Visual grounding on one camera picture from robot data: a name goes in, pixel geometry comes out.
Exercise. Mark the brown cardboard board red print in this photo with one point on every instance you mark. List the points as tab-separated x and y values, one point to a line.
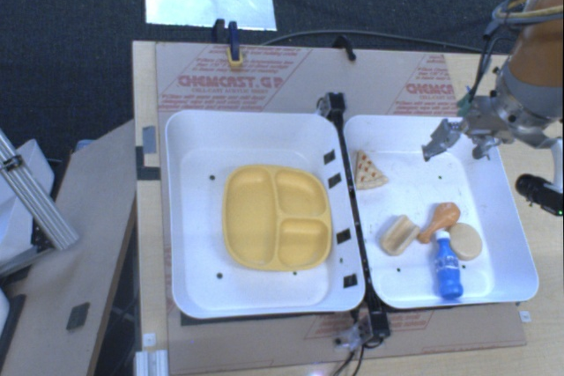
282	79

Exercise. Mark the toy hot dog bun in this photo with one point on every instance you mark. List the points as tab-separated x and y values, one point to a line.
398	235

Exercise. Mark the yellow divided plate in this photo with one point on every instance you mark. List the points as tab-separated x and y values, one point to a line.
275	218

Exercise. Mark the orange toy chicken drumstick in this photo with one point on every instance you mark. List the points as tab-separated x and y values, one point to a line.
443	218

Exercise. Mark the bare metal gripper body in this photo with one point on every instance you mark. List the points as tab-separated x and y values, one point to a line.
498	116

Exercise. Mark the black cylinder on white bracket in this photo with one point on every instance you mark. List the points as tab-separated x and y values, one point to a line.
544	185

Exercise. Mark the white plastic tray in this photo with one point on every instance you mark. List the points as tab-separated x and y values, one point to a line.
410	198
194	211

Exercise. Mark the blue toy bottle white cap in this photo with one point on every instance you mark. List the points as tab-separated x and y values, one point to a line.
448	273

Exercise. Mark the thin black rod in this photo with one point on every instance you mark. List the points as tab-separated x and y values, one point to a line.
354	211

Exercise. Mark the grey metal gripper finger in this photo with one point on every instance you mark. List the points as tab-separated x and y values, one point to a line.
438	141
484	149

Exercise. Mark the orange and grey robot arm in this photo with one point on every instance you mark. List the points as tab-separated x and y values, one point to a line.
535	57

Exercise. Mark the round tan toy biscuit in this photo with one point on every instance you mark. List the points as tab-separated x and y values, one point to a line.
467	242

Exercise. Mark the toy pizza slice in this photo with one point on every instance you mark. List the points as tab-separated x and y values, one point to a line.
366	171

